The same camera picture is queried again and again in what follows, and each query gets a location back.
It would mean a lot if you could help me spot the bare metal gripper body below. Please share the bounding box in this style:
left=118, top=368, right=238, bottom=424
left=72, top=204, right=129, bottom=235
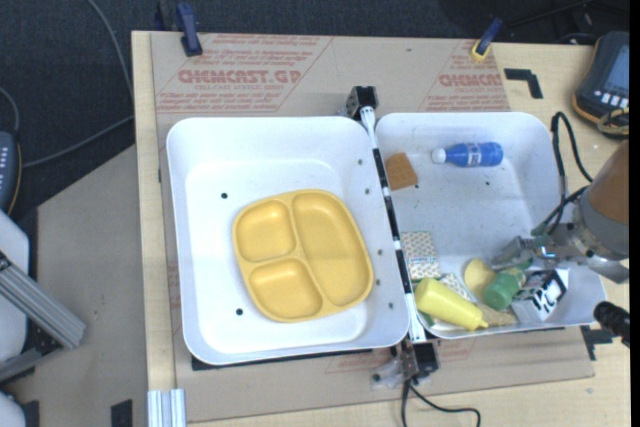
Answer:
left=531, top=223, right=603, bottom=268

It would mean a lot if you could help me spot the black and white carton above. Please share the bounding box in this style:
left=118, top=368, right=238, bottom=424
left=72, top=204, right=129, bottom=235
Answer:
left=509, top=266, right=571, bottom=324

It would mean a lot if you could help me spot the small patterned packet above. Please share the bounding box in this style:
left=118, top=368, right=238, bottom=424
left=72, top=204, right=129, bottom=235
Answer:
left=438, top=271, right=477, bottom=304

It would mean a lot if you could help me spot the white plastic tray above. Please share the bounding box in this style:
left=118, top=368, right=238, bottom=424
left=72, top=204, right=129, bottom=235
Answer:
left=165, top=115, right=413, bottom=365
left=373, top=111, right=609, bottom=342

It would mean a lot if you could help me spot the beige pizza slice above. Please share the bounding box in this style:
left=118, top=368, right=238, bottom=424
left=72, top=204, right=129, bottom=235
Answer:
left=478, top=303, right=519, bottom=329

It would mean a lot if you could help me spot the yellow squeeze bottle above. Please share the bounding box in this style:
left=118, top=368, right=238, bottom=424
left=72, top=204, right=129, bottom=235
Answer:
left=413, top=276, right=490, bottom=332

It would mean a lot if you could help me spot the white packet with orange print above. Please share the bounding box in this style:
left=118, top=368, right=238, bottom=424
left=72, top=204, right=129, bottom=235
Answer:
left=400, top=230, right=443, bottom=282

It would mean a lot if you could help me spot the blue bottle with white cap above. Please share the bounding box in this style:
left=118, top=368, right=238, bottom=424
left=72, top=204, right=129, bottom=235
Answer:
left=430, top=141, right=505, bottom=169

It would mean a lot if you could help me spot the thin black and white rod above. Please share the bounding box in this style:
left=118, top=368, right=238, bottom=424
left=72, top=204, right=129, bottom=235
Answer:
left=360, top=105, right=420, bottom=342

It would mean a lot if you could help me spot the yellow divided plate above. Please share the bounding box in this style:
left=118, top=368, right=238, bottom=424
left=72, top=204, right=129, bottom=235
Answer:
left=231, top=188, right=376, bottom=323

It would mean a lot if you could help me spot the brown cardboard board red print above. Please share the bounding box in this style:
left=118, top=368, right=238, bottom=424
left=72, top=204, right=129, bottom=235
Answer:
left=149, top=32, right=597, bottom=424

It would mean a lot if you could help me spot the black cylinder on white bracket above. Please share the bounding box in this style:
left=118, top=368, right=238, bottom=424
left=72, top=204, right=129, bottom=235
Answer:
left=592, top=260, right=631, bottom=347

